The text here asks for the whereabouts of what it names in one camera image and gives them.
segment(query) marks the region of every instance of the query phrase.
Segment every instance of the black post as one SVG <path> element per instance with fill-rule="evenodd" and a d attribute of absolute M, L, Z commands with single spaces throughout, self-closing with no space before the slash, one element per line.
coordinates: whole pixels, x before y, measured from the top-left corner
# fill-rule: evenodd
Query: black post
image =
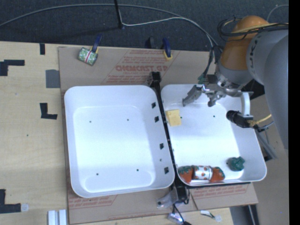
<path fill-rule="evenodd" d="M 117 18 L 118 18 L 118 22 L 119 22 L 119 28 L 123 29 L 124 26 L 123 26 L 122 20 L 121 20 L 121 15 L 120 15 L 120 11 L 119 11 L 118 1 L 117 0 L 113 0 L 113 1 L 114 1 L 114 6 L 115 6 L 116 12 L 117 12 Z"/>

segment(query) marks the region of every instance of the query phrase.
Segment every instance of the dark background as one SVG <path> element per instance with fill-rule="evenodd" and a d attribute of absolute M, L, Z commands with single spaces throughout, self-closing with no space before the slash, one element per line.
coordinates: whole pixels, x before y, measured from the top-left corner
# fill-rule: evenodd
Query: dark background
<path fill-rule="evenodd" d="M 54 6 L 71 4 L 113 4 L 113 0 L 0 0 L 0 24 L 15 17 Z M 289 0 L 118 0 L 132 4 L 167 10 L 191 19 L 205 29 L 218 43 L 225 42 L 217 33 L 218 23 L 226 18 L 257 15 L 267 19 L 275 7 Z M 271 14 L 269 22 L 288 22 L 288 7 L 280 7 Z M 143 8 L 120 7 L 124 23 L 143 23 L 172 15 Z M 114 6 L 69 7 L 45 11 L 0 26 L 1 41 L 92 45 L 102 32 L 101 46 L 144 48 L 153 36 L 157 46 L 167 37 L 174 50 L 208 51 L 205 34 L 186 21 L 171 20 L 144 26 L 118 28 Z"/>

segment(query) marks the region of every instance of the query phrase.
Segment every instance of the wooden surface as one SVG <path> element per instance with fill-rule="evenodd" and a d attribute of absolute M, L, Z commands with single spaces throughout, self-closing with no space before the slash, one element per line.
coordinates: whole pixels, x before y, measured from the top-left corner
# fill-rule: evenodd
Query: wooden surface
<path fill-rule="evenodd" d="M 45 71 L 59 70 L 58 46 L 0 43 L 0 61 L 25 60 L 25 66 L 9 66 L 0 76 L 0 189 L 6 189 L 6 204 L 28 203 L 29 211 L 0 214 L 0 224 L 47 224 L 49 210 L 67 209 L 65 156 L 59 88 L 46 88 Z M 40 103 L 56 120 L 41 119 Z M 232 225 L 229 208 L 210 211 L 221 215 L 219 224 Z M 200 212 L 182 213 L 193 225 L 216 224 Z M 167 215 L 105 221 L 92 224 L 172 224 Z"/>

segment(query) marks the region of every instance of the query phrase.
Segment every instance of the yellow sponge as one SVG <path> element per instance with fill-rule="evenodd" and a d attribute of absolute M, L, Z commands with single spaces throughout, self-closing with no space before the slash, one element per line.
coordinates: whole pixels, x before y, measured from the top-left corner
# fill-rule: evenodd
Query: yellow sponge
<path fill-rule="evenodd" d="M 166 111 L 165 114 L 170 126 L 181 125 L 181 117 L 179 115 L 179 109 Z"/>

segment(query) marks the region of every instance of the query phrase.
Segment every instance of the cardboard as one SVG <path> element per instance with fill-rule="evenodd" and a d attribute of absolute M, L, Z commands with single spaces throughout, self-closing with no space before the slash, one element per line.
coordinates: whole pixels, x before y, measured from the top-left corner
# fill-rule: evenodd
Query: cardboard
<path fill-rule="evenodd" d="M 156 200 L 169 189 L 97 198 L 81 198 L 72 190 L 69 176 L 68 143 L 64 110 L 64 94 L 73 86 L 144 84 L 151 71 L 159 71 L 161 87 L 167 84 L 197 83 L 205 70 L 208 52 L 172 51 L 172 60 L 166 60 L 162 50 L 131 48 L 99 48 L 99 56 L 90 66 L 77 59 L 82 46 L 59 47 L 60 90 L 67 173 L 69 223 L 87 223 L 121 218 L 167 214 L 172 209 L 157 209 Z M 211 65 L 208 73 L 214 73 Z M 191 189 L 187 205 L 180 211 L 195 211 L 258 203 L 251 183 L 221 187 Z"/>

